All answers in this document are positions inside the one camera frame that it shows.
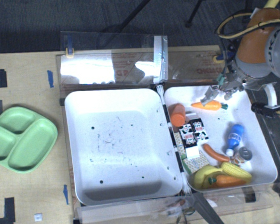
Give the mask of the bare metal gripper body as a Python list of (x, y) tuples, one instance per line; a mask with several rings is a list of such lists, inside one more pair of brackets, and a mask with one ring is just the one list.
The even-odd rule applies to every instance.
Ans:
[(268, 82), (264, 78), (254, 78), (239, 71), (221, 73), (219, 75), (219, 87), (224, 93), (226, 91), (242, 92), (245, 89), (254, 91), (274, 89), (276, 84), (276, 81)]

